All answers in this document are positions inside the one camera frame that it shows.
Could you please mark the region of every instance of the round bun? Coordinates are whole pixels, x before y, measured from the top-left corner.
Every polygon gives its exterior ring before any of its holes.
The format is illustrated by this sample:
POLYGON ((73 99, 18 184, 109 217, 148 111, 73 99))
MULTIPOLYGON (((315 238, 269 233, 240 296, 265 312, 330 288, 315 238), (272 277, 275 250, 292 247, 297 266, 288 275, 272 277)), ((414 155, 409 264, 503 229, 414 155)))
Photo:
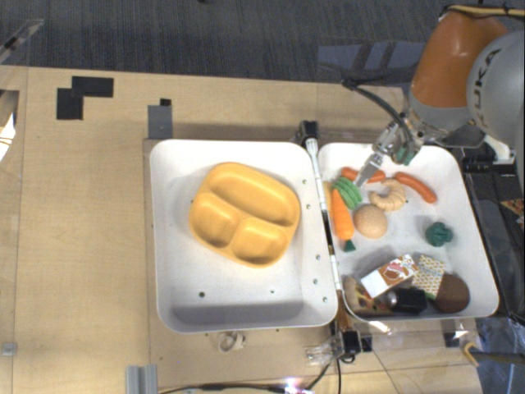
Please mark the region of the round bun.
POLYGON ((443 276, 440 289, 433 304, 445 314, 454 314, 467 308, 470 291, 463 280, 452 274, 443 276))
POLYGON ((371 204, 365 204, 354 213, 354 225, 361 235, 374 240, 385 235, 388 229, 385 212, 371 204))

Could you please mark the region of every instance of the wooden surface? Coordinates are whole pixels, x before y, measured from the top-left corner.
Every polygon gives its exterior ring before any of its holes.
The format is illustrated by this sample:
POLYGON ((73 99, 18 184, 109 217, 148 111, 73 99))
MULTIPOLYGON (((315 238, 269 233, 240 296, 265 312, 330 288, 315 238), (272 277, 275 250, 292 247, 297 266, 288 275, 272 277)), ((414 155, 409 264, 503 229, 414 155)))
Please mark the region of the wooden surface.
MULTIPOLYGON (((303 119, 373 135, 388 121, 379 108, 338 85, 192 76, 31 68, 28 89, 15 394, 120 393, 126 366, 150 362, 161 387, 319 372, 305 365, 304 347, 323 341, 325 328, 249 332, 243 350, 221 355, 217 335, 182 336, 158 322, 151 292, 148 302, 147 106, 172 100, 175 136, 237 140, 288 140, 303 119), (70 88, 73 75, 113 77, 114 97, 85 98, 83 121, 57 121, 57 88, 70 88)), ((399 107, 398 90, 377 91, 399 107)), ((456 392, 481 392, 441 329, 398 323, 389 339, 374 336, 375 352, 345 366, 355 391, 344 392, 414 392, 404 389, 414 381, 416 392, 438 392, 441 371, 456 392)), ((316 392, 334 392, 334 381, 316 392)))

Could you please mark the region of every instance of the orange divided plate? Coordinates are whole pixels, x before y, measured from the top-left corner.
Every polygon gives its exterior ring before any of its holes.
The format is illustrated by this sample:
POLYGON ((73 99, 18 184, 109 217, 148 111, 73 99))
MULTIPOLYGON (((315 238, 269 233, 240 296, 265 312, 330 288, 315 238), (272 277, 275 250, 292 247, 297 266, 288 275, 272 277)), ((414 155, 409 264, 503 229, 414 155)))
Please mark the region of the orange divided plate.
POLYGON ((284 255, 299 219, 299 199, 288 186, 243 164, 221 163, 194 197, 189 229, 210 250, 263 268, 284 255))

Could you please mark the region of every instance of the sausage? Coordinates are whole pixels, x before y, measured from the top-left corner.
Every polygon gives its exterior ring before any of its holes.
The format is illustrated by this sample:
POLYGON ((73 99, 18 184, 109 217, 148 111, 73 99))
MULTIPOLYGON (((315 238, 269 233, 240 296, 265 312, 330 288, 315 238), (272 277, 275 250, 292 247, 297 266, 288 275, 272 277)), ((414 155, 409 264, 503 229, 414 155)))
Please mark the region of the sausage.
MULTIPOLYGON (((350 167, 344 167, 343 169, 341 169, 341 175, 353 181, 355 180, 355 178, 357 178, 358 172, 350 167)), ((374 175, 372 175, 372 177, 367 181, 367 183, 372 184, 373 182, 383 181, 385 178, 385 173, 381 169, 378 169, 374 173, 374 175)))
POLYGON ((418 178, 405 174, 404 172, 397 172, 395 174, 395 179, 401 184, 416 190, 427 203, 433 204, 437 201, 436 193, 423 184, 418 178))

